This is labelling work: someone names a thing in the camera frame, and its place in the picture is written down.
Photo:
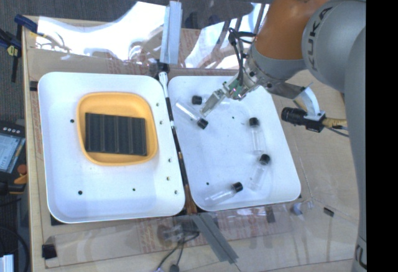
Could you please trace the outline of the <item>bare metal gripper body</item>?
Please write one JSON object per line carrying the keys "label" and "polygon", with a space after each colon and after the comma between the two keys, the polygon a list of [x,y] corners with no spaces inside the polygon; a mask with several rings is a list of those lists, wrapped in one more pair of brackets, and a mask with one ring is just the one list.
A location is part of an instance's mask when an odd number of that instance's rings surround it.
{"label": "bare metal gripper body", "polygon": [[268,88],[270,86],[270,77],[250,57],[243,62],[234,77],[223,83],[221,90],[229,99],[242,100],[249,92],[256,90],[258,87]]}

